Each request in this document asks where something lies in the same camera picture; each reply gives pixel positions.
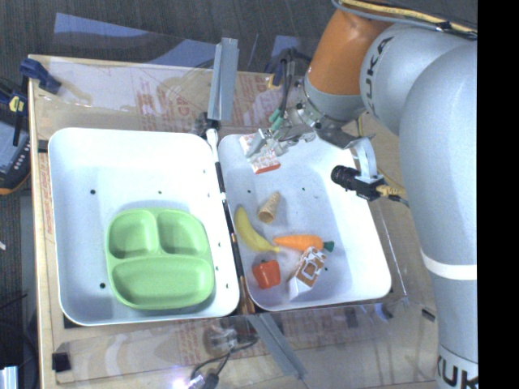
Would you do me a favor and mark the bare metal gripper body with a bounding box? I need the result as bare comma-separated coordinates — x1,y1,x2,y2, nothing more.
265,94,327,148

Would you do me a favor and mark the white and orange packet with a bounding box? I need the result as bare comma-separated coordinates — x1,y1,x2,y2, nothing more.
238,132,282,176

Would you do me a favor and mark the tan ice cream cone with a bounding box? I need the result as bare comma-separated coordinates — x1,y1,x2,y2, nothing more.
257,190,282,224

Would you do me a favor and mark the white plastic tray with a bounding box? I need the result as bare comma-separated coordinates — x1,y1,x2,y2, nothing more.
217,132,393,313
47,126,242,327

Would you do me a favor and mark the yellow banana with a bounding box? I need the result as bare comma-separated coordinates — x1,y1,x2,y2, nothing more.
233,205,282,254

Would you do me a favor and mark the orange carrot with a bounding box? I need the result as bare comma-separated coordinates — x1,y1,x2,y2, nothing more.
272,233,336,254

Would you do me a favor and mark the orange bell pepper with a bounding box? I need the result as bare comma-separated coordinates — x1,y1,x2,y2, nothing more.
251,259,282,291

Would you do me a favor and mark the white and orange carton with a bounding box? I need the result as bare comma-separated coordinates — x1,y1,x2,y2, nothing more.
286,246,328,302

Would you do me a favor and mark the brown cardboard board, red print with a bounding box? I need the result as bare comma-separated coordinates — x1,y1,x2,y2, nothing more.
27,53,440,385

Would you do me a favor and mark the green divided plate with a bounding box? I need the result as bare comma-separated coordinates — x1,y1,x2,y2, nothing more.
105,207,217,312

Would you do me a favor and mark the black cylinder on white bracket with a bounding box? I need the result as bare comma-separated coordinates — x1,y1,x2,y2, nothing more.
329,135,386,203

